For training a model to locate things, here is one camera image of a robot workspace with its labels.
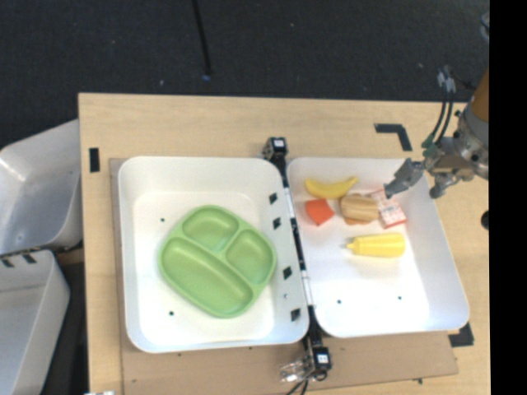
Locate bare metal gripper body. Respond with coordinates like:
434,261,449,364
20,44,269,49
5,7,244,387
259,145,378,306
423,132,490,181

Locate red and white carton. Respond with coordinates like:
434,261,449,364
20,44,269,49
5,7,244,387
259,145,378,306
370,188,408,230

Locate tan bread roll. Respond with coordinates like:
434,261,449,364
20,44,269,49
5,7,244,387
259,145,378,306
338,193,380,226

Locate yellow squeeze bottle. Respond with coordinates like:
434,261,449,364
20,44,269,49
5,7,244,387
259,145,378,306
345,232,407,258

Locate yellow banana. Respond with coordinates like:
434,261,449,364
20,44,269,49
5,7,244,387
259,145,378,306
304,174,360,200

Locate orange wedge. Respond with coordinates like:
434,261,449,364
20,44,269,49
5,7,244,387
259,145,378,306
305,197,336,227

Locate white plastic tray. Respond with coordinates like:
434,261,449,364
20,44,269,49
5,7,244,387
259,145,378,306
117,155,311,355
285,156,471,340

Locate thin black and white rod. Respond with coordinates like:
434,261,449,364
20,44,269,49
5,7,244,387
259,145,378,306
277,154,319,350

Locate green divided plate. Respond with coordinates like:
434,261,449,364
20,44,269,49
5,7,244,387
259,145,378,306
157,204,278,320

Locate black block with thin wires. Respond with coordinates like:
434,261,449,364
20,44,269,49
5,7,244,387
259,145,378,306
262,136,290,160
304,345,333,372

